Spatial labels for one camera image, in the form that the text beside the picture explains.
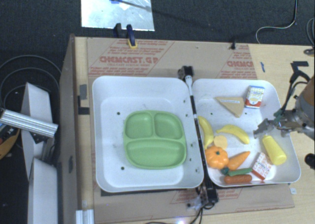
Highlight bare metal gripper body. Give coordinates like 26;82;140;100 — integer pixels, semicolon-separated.
271;110;307;134

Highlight yellow bottle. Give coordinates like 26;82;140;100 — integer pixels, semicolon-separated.
261;134;287;166

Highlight yellow banana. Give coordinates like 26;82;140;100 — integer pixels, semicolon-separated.
216;124;251;145
197;115;215;150

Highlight white and orange carton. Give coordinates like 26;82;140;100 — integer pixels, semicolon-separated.
244;85;265;109

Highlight white plastic tray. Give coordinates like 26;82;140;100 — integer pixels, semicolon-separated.
92;75;205;193
191;78;302;188

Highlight tan bread slice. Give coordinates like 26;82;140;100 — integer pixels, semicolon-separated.
215;96;245;119

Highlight white and red packet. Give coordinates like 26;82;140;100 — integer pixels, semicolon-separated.
251;152;273;181

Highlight orange carrot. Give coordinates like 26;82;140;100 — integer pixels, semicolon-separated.
227;151;252;171

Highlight pale yellow round chip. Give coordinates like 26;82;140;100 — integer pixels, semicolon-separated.
213;134;228;150

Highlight green toy vegetable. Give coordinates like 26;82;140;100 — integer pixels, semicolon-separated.
220;167;253;177

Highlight orange pumpkin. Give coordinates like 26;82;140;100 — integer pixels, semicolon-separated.
204;145;230;170

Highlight orange sausage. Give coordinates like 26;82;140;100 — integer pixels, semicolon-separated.
223;174;253;185

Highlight thin black and white rod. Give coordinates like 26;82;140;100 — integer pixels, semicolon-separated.
185;75;210;192

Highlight green divided plate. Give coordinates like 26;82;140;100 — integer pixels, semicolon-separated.
122;110;188;170

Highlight brown cardboard board, red print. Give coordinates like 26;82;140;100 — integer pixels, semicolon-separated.
87;36;295;219

